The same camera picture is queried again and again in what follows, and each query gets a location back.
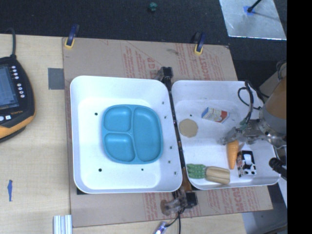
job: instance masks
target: brown cylinder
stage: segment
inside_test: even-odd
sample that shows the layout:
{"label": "brown cylinder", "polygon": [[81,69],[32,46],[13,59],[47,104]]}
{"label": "brown cylinder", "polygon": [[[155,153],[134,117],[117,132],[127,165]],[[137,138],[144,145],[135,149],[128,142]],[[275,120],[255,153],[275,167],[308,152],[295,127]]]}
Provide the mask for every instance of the brown cylinder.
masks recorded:
{"label": "brown cylinder", "polygon": [[275,87],[265,107],[271,115],[286,119],[286,76]]}

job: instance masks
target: blue plate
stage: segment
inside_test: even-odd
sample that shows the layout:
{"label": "blue plate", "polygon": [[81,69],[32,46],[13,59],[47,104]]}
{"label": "blue plate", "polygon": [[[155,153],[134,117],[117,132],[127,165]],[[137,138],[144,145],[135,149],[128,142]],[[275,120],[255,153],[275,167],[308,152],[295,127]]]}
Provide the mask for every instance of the blue plate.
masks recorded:
{"label": "blue plate", "polygon": [[111,106],[102,117],[102,141],[105,153],[115,162],[152,163],[163,151],[159,117],[145,106]]}

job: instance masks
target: toy carrot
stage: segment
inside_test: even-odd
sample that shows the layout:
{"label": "toy carrot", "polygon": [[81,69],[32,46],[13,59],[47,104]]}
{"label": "toy carrot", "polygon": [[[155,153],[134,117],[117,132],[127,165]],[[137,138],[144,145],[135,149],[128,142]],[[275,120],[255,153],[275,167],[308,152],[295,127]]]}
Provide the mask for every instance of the toy carrot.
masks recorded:
{"label": "toy carrot", "polygon": [[239,151],[238,140],[236,139],[232,142],[229,142],[226,148],[227,148],[229,166],[230,166],[230,169],[232,170],[234,169],[236,158],[237,158],[237,153]]}

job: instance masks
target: beige round disc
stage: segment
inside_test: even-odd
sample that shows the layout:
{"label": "beige round disc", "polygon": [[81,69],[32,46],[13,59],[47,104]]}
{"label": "beige round disc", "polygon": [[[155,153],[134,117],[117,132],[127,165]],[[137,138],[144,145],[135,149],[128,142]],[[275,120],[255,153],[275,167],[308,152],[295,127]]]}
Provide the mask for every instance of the beige round disc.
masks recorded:
{"label": "beige round disc", "polygon": [[186,137],[194,137],[197,134],[198,126],[191,119],[184,119],[179,123],[180,133]]}

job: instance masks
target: small box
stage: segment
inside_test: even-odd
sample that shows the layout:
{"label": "small box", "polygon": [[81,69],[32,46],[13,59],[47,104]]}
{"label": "small box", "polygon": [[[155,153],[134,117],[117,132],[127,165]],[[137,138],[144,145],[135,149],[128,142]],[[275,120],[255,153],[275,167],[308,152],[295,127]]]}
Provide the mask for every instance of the small box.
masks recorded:
{"label": "small box", "polygon": [[238,176],[254,176],[256,168],[252,151],[240,151],[236,159]]}
{"label": "small box", "polygon": [[220,109],[207,107],[202,112],[201,117],[203,119],[208,119],[208,120],[212,120],[212,121],[215,121],[215,122],[222,123],[229,117],[229,113],[227,111],[223,111],[223,110],[220,110]]}

